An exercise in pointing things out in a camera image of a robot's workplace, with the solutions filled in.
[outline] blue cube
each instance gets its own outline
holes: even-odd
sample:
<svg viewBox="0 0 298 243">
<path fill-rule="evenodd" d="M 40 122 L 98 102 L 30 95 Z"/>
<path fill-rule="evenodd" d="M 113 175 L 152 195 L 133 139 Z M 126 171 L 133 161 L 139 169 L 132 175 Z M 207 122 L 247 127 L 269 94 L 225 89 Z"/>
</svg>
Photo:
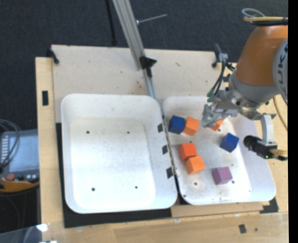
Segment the blue cube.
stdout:
<svg viewBox="0 0 298 243">
<path fill-rule="evenodd" d="M 237 147 L 238 141 L 239 141 L 238 137 L 236 137 L 235 135 L 232 135 L 231 133 L 227 133 L 222 139 L 220 148 L 223 148 L 228 152 L 232 152 Z"/>
<path fill-rule="evenodd" d="M 185 128 L 185 118 L 173 115 L 169 120 L 168 131 L 176 134 L 181 134 Z"/>
</svg>

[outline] black pole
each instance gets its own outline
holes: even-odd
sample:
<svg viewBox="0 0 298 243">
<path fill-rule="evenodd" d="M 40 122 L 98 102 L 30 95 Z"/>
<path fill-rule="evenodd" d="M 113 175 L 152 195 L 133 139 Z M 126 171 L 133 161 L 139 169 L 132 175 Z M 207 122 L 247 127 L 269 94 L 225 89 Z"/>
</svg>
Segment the black pole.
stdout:
<svg viewBox="0 0 298 243">
<path fill-rule="evenodd" d="M 109 6 L 109 1 L 105 0 L 105 3 L 106 3 L 107 15 L 108 15 L 108 19 L 109 19 L 110 31 L 112 33 L 112 39 L 113 39 L 112 45 L 116 46 L 118 41 L 115 38 L 114 25 L 113 25 L 112 13 L 111 13 L 110 6 Z"/>
</svg>

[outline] red button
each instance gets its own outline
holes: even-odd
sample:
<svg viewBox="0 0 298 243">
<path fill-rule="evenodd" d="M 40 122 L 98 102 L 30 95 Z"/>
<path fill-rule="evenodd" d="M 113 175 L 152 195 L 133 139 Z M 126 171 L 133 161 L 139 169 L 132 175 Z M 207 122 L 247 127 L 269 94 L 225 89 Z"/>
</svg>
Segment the red button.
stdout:
<svg viewBox="0 0 298 243">
<path fill-rule="evenodd" d="M 14 179 L 15 179 L 15 174 L 13 174 L 13 173 L 7 174 L 7 180 L 8 181 L 13 181 Z"/>
</svg>

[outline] dark background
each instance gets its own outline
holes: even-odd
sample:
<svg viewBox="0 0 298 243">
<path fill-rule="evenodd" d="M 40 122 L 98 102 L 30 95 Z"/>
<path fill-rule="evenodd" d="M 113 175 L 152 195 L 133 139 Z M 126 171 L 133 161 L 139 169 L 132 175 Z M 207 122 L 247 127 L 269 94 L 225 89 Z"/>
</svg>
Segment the dark background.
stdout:
<svg viewBox="0 0 298 243">
<path fill-rule="evenodd" d="M 111 46 L 105 0 L 0 0 L 0 118 L 21 129 L 37 128 L 35 57 L 51 45 Z M 213 51 L 214 43 L 236 62 L 253 27 L 243 8 L 288 16 L 288 0 L 130 0 L 145 49 Z M 127 47 L 110 0 L 118 47 Z M 37 224 L 36 192 L 12 197 L 21 226 Z M 0 198 L 0 233 L 17 229 L 15 207 Z"/>
</svg>

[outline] metal plate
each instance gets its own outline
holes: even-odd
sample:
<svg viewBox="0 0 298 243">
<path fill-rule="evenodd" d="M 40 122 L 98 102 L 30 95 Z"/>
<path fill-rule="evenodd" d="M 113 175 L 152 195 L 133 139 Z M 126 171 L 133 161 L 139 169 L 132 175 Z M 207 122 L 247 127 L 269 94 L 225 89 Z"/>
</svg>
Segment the metal plate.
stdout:
<svg viewBox="0 0 298 243">
<path fill-rule="evenodd" d="M 206 97 L 175 96 L 163 102 L 167 123 L 173 115 L 201 119 Z M 223 137 L 231 133 L 239 137 L 234 151 L 220 148 Z M 243 145 L 247 135 L 258 136 L 255 124 L 238 116 L 227 118 L 218 131 L 199 126 L 194 136 L 184 133 L 168 133 L 175 171 L 183 199 L 193 205 L 268 201 L 275 195 L 275 184 L 265 159 L 248 151 Z M 180 160 L 178 148 L 182 143 L 193 142 L 198 155 L 202 156 L 206 169 L 189 175 L 185 163 Z M 218 167 L 229 167 L 233 180 L 216 185 L 212 171 Z"/>
<path fill-rule="evenodd" d="M 149 96 L 62 100 L 65 198 L 78 213 L 164 209 L 177 198 L 163 120 Z"/>
</svg>

